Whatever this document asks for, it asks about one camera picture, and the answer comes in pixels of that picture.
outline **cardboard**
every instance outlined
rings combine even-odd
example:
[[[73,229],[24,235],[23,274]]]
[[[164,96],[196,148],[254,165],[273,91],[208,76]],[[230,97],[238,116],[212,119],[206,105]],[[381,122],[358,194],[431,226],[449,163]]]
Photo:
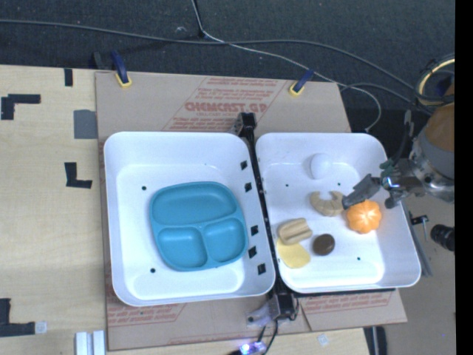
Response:
[[[247,323],[266,296],[135,308],[114,294],[110,276],[103,144],[121,131],[228,132],[240,112],[254,112],[256,138],[267,132],[350,132],[336,84],[308,82],[293,97],[293,81],[204,75],[131,72],[122,88],[113,72],[97,72],[103,243],[106,269],[108,348],[145,348],[179,343],[256,338],[261,328]],[[405,322],[397,290],[299,299],[297,319],[281,334]]]

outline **white round object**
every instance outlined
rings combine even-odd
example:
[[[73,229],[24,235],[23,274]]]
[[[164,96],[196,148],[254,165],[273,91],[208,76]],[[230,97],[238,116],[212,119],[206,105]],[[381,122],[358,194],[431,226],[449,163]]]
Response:
[[[310,173],[314,179],[323,179],[332,168],[332,157],[320,152],[315,154],[310,160]]]

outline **wooden table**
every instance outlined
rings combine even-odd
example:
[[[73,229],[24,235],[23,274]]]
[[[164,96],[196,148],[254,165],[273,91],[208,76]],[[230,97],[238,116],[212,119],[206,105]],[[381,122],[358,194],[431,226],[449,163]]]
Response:
[[[106,330],[98,142],[74,138],[73,112],[95,111],[94,70],[0,66],[0,96],[41,94],[0,121],[0,298],[10,321],[45,321],[47,332],[0,338],[0,354],[73,354],[79,331]],[[76,162],[91,189],[67,188],[64,163]],[[277,336],[270,354],[369,353],[361,328]],[[120,354],[226,354],[241,340]]]

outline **orange toy fruit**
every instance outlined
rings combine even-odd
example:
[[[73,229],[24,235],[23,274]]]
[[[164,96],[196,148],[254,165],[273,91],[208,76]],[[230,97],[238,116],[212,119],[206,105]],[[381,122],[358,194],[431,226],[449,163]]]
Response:
[[[350,229],[366,234],[379,227],[381,211],[375,201],[365,200],[347,210],[348,226]]]

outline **blue plate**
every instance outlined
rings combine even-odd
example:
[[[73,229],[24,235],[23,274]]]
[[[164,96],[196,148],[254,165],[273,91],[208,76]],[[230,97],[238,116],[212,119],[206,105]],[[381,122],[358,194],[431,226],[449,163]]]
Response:
[[[223,266],[248,249],[242,210],[223,184],[196,182],[160,189],[149,214],[161,257],[178,271]]]

